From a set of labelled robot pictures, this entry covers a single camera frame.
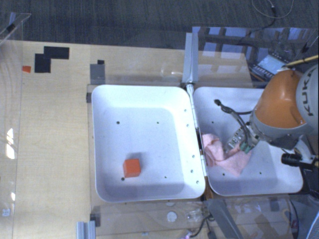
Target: orange square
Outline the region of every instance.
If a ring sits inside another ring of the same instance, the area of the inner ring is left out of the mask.
[[[26,73],[31,73],[31,67],[30,66],[22,66],[22,71]]]
[[[126,159],[123,164],[124,177],[137,177],[141,173],[140,161],[138,158]]]

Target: pink towel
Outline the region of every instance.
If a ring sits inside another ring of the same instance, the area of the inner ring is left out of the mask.
[[[237,177],[241,174],[250,159],[251,151],[245,154],[244,151],[240,150],[239,144],[228,153],[224,153],[221,141],[213,134],[203,134],[202,141],[207,165],[221,166]]]

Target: wooden surface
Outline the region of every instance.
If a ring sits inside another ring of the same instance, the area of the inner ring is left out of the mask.
[[[52,59],[50,74],[34,73],[35,53],[43,53],[44,46],[70,47],[70,58]],[[14,239],[73,239],[76,223],[89,219],[86,93],[90,63],[98,59],[105,60],[109,78],[138,79],[142,75],[141,80],[170,77],[178,82],[184,51],[23,42],[23,65],[31,66],[31,73],[23,72],[22,78]],[[249,79],[248,72],[242,79]],[[184,234],[185,230],[171,230],[100,238],[160,239]],[[198,238],[206,235],[204,229]]]

